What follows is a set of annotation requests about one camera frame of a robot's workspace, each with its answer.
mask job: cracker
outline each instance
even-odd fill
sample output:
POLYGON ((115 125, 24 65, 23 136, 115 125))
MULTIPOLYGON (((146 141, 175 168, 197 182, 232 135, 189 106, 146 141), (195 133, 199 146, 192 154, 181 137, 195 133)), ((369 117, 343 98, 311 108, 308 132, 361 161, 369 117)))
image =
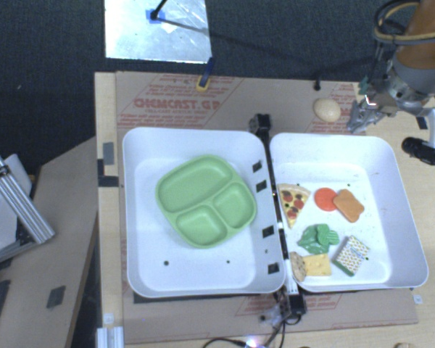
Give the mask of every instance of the cracker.
POLYGON ((333 203, 351 223, 356 222, 364 211, 363 205, 347 189, 342 189, 339 194, 333 198, 333 203))
POLYGON ((306 277, 305 261, 296 252, 290 252, 290 263, 293 276, 298 282, 303 282, 306 277))

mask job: white tray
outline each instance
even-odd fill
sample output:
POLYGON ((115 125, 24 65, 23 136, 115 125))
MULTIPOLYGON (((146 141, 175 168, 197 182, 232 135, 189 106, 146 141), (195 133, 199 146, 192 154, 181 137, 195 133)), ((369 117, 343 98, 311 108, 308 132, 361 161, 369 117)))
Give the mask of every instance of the white tray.
MULTIPOLYGON (((368 260, 353 277, 331 264, 331 276, 306 277, 299 283, 303 289, 388 289, 426 282, 426 259, 390 145, 368 136, 281 133, 270 150, 278 183, 298 183, 312 196, 322 187, 349 189, 365 207, 360 219, 350 223, 338 210, 317 208, 311 196, 292 229, 284 218, 287 247, 302 256, 309 255, 297 245, 303 230, 320 223, 337 231, 340 240, 353 235, 370 248, 368 260)), ((338 250, 339 245, 330 246, 329 257, 338 250)))
POLYGON ((123 140, 128 280, 144 297, 260 294, 286 279, 273 197, 260 140, 242 131, 137 128, 123 140), (240 233, 216 247, 187 244, 155 200, 158 180, 203 154, 227 160, 253 193, 257 214, 240 233), (261 168, 253 172, 253 165, 261 168), (265 181, 267 188, 257 191, 265 181), (262 231, 272 228, 264 237, 262 231))

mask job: red circle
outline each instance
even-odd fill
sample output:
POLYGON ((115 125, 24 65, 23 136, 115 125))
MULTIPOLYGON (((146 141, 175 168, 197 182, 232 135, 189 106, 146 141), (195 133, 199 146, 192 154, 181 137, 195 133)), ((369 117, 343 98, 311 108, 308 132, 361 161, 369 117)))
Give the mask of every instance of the red circle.
POLYGON ((330 188, 319 188, 314 194, 314 201, 320 209, 326 212, 332 212, 336 209, 334 197, 336 192, 330 188))

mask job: green plate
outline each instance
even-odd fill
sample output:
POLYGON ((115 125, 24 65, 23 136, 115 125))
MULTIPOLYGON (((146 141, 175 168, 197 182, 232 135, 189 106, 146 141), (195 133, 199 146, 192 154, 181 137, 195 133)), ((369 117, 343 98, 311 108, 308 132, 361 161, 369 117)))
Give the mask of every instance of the green plate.
POLYGON ((256 215, 256 201, 239 174, 210 154, 164 175, 156 187, 156 200, 182 238, 204 249, 229 239, 256 215))

